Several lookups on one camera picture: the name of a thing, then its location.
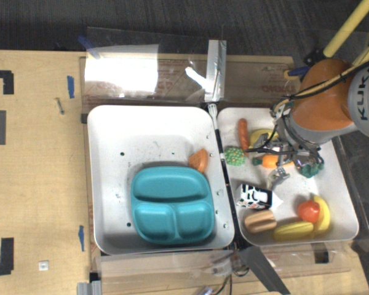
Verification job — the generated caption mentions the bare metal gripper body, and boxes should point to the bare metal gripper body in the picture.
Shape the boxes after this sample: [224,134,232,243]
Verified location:
[255,132,321,170]

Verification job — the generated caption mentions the green grapes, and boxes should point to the green grapes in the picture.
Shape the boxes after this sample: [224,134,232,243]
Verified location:
[223,146,247,167]

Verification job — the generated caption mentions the red sausage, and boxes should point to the red sausage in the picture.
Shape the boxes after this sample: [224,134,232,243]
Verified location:
[237,118,250,157]

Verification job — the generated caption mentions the orange bread slice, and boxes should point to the orange bread slice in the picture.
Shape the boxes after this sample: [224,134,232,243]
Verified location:
[188,148,209,174]

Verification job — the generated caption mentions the black and white carton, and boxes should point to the black and white carton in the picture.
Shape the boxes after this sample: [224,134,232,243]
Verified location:
[235,183,284,211]

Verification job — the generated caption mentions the orange carrot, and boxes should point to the orange carrot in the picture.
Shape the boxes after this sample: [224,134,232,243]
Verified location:
[252,154,295,169]

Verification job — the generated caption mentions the brown hot dog bun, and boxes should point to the brown hot dog bun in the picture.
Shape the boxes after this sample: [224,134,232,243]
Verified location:
[244,209,278,235]

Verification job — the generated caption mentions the yellow banana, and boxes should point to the yellow banana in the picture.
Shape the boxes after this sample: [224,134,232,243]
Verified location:
[248,128,280,149]
[310,195,331,238]

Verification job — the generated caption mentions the green broccoli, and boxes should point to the green broccoli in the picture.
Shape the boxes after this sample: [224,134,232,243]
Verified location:
[299,162,325,179]

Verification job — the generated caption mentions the white plastic tray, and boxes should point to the white plastic tray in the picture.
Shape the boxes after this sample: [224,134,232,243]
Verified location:
[86,104,236,256]
[216,106,360,248]

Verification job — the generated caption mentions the yellow corn cob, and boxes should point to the yellow corn cob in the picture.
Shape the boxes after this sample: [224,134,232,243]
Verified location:
[272,221,315,242]

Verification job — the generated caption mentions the red tomato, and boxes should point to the red tomato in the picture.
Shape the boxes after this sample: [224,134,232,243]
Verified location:
[297,200,322,224]

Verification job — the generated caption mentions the blue divided plate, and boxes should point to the blue divided plate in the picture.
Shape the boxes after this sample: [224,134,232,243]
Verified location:
[130,165,216,246]

